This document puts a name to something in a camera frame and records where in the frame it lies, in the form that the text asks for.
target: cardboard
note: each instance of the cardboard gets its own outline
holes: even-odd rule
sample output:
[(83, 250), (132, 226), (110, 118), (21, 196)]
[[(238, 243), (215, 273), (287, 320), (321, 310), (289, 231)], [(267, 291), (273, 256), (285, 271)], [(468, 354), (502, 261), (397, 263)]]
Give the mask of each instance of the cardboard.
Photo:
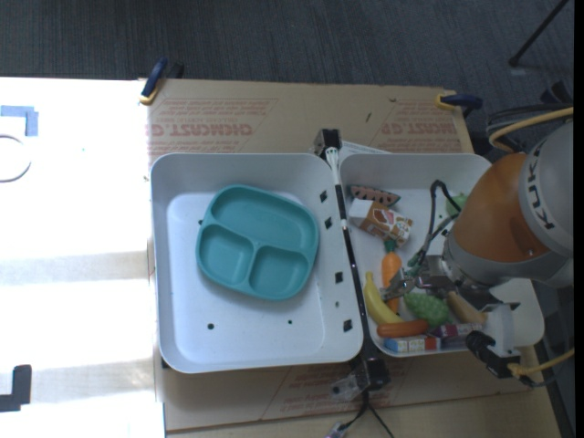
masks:
[[(147, 110), (149, 164), (170, 152), (310, 151), (320, 129), (343, 141), (389, 152), (472, 152), (460, 109), (435, 107), (442, 88), (319, 86), (239, 81), (164, 80)], [(152, 249), (150, 274), (153, 273)], [(184, 375), (155, 350), (155, 384), (167, 432), (357, 410), (335, 402), (342, 364)], [(392, 382), (374, 393), (376, 407), (526, 391), (500, 381), (469, 352), (387, 358)]]

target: toy banana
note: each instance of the toy banana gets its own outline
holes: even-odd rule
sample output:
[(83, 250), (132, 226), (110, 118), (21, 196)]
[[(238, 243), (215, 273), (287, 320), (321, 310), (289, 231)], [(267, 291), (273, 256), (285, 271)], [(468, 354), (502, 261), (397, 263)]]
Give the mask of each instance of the toy banana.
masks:
[(371, 271), (365, 273), (365, 279), (363, 297), (365, 298), (365, 308), (367, 309), (367, 314), (378, 325), (384, 323), (402, 323), (403, 319), (399, 315), (393, 313), (391, 309), (383, 302), (380, 291), (373, 282), (373, 273)]

